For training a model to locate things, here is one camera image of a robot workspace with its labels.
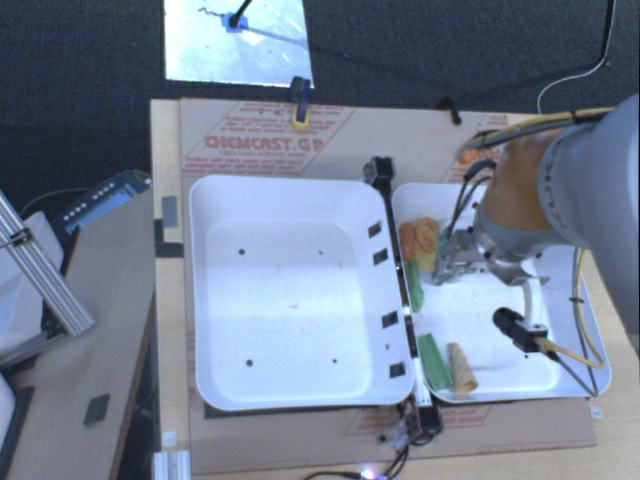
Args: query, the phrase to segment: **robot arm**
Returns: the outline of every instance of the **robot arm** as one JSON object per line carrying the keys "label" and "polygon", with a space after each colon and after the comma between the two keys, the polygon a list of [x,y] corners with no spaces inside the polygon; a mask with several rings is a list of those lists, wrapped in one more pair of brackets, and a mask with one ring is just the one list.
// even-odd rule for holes
{"label": "robot arm", "polygon": [[549,245],[591,249],[637,348],[638,95],[598,123],[511,141],[472,230],[454,235],[439,253],[436,283],[451,277],[460,251],[517,285],[527,276],[520,263]]}

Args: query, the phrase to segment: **white container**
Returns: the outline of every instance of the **white container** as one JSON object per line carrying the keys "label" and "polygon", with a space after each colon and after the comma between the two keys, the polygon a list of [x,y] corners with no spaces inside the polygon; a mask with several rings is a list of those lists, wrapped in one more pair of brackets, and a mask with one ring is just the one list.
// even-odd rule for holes
{"label": "white container", "polygon": [[408,396],[414,372],[393,249],[372,187],[209,176],[189,203],[206,402],[244,410]]}
{"label": "white container", "polygon": [[[393,196],[398,227],[405,222],[431,217],[440,229],[444,229],[450,222],[459,191],[459,185],[402,185]],[[472,202],[480,202],[483,194],[484,188],[478,187]],[[456,229],[465,229],[472,224],[475,213],[472,202],[461,214]],[[523,267],[533,276],[549,277],[540,288],[541,304],[536,321],[532,323],[546,325],[550,340],[582,354],[573,305],[569,301],[572,296],[572,253],[570,246],[549,247],[539,259],[529,260]],[[521,287],[508,287],[489,272],[465,274],[458,281],[442,286],[434,285],[429,275],[421,274],[421,285],[424,304],[420,313],[413,315],[416,336],[432,333],[447,362],[447,344],[459,343],[479,384],[468,394],[456,394],[451,389],[432,390],[438,398],[451,403],[474,403],[587,395],[559,364],[539,353],[525,354],[493,324],[493,312],[499,307],[524,314]],[[606,363],[603,369],[593,369],[602,393],[611,382],[611,369],[584,285],[581,297],[585,301],[583,312],[587,330]],[[591,386],[587,367],[562,357],[587,386]]]}

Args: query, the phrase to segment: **green object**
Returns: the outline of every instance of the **green object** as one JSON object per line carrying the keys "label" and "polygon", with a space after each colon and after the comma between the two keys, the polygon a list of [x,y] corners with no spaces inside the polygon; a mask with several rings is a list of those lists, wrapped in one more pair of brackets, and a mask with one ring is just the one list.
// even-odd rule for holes
{"label": "green object", "polygon": [[432,334],[418,338],[418,348],[422,357],[422,364],[427,373],[429,385],[435,391],[453,386],[453,379],[449,368],[442,359],[436,340]]}
{"label": "green object", "polygon": [[424,302],[424,291],[420,286],[420,272],[416,260],[405,263],[404,273],[407,276],[407,285],[409,285],[409,302],[411,302],[411,311],[419,313]]}

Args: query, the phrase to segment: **black carpet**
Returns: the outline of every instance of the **black carpet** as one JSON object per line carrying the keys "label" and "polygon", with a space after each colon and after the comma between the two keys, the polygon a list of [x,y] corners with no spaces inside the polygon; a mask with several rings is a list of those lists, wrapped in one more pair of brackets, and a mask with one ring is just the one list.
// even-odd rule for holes
{"label": "black carpet", "polygon": [[[611,66],[552,89],[546,111],[638,91],[639,2],[618,0]],[[315,102],[433,108],[449,95],[464,110],[535,112],[542,87],[598,60],[607,0],[304,4]],[[16,207],[149,171],[152,98],[285,96],[166,81],[163,37],[163,0],[0,0],[0,189]]]}

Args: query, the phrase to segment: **metal sheet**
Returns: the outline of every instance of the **metal sheet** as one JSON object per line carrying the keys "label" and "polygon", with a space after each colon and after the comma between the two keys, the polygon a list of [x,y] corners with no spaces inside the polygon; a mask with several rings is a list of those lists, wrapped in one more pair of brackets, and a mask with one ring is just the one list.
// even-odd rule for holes
{"label": "metal sheet", "polygon": [[312,80],[302,0],[253,0],[247,28],[228,32],[222,16],[244,0],[164,0],[169,80],[287,87]]}

